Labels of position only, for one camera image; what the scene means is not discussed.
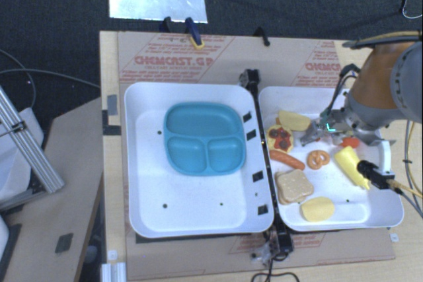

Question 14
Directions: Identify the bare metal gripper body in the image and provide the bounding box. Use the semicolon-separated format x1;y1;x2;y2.
317;108;383;147

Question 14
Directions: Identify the yellow potato chip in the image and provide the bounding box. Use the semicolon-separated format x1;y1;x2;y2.
299;196;336;223
276;109;313;133

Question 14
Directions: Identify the orange pretzel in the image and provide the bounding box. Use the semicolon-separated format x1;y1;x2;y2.
306;149;331;171

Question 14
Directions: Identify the pepperoni pizza slice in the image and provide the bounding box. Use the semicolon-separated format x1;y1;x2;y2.
265;124;295;154

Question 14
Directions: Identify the orange sausage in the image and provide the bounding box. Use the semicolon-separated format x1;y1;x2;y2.
268;149;306;171

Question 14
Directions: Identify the yellow mustard bottle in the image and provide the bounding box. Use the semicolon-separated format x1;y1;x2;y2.
334;145;371;191

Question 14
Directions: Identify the thin black and white rod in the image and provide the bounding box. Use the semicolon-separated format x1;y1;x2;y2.
250;85;283;235

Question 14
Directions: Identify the beige bread slice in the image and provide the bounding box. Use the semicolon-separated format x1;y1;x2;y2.
274;168;315;206

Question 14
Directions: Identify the white plastic tray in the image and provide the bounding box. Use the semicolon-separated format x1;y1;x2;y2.
123;81;276;239
257;85;405;232

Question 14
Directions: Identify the blue divided plate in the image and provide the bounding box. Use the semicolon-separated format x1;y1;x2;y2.
163;102;247;176

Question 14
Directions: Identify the brown cardboard board red print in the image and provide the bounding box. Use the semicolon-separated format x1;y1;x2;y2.
116;30;397;282

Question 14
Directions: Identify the black cylinder on white bracket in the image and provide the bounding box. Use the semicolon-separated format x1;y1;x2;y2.
356;139;397;191

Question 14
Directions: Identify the black block with thin wires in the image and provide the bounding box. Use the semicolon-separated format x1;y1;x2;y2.
239;68;262;88
270;230;295;256

